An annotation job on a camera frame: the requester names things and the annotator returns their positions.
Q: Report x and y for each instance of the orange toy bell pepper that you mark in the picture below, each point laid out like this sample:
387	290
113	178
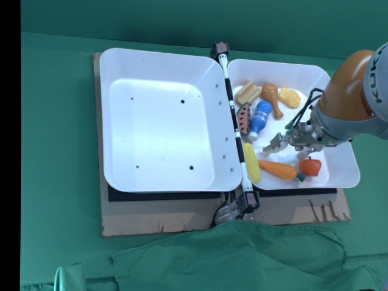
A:
310	167

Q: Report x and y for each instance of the green cloth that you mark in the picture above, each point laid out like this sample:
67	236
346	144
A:
230	259

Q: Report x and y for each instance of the long yellow toy corn cob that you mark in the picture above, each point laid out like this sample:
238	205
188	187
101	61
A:
251	162

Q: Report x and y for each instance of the blue plastic bottle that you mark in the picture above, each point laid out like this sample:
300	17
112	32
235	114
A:
260	117

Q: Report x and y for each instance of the short yellow toy corn piece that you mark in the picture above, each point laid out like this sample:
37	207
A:
289	97

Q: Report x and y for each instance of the orange toy carrot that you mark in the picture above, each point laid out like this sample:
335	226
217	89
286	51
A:
279	169

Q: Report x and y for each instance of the tan toy bread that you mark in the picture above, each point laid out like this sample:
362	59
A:
247	93

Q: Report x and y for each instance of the brown cardboard board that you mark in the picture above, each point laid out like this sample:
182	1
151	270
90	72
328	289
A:
151	214

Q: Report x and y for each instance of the brown toy chicken drumstick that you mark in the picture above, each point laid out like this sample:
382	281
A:
270	94

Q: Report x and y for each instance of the toy watermelon slice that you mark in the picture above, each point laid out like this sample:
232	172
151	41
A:
244	120

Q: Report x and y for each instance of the black and white thin rod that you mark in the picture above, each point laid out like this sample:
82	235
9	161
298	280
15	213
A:
232	102

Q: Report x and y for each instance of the white plastic tray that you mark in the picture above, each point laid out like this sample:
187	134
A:
333	168
169	123

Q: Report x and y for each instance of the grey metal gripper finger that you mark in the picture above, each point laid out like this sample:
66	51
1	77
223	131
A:
274	144
306	153

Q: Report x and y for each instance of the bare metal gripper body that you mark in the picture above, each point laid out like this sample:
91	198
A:
303	133

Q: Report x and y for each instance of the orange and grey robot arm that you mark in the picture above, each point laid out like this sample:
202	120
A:
345	86

